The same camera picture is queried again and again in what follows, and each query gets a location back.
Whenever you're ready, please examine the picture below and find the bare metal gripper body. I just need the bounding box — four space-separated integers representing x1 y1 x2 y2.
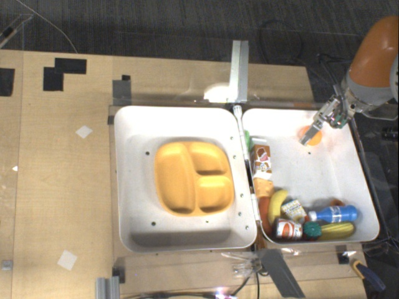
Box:
312 85 357 130

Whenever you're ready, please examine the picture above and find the orange ball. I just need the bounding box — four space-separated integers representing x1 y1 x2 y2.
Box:
297 125 323 147

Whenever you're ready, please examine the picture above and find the white plastic tray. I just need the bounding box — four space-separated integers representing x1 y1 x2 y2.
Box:
241 108 381 245
113 105 259 254

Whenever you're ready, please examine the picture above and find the brown and white carton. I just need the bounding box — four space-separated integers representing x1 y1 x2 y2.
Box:
249 138 273 181

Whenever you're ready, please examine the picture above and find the yellow toy bread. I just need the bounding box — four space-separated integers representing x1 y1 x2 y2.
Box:
253 177 276 199

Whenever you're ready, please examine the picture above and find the yellow banana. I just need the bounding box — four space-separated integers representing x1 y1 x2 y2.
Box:
267 189 289 226

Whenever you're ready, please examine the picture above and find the small yellow and white carton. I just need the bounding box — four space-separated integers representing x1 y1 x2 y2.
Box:
281 198 307 224

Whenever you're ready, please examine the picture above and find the blue bottle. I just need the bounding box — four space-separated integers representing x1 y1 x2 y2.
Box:
307 204 358 224

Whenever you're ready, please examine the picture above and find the orange carrot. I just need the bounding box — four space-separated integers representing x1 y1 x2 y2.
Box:
257 196 275 234

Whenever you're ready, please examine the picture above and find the red can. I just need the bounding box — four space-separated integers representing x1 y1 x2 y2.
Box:
273 217 304 242

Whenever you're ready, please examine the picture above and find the yellow corn cob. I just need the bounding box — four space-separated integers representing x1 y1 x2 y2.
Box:
317 222 356 242

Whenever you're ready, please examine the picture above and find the orange divided plate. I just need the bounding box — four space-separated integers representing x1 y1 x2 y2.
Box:
153 140 236 217

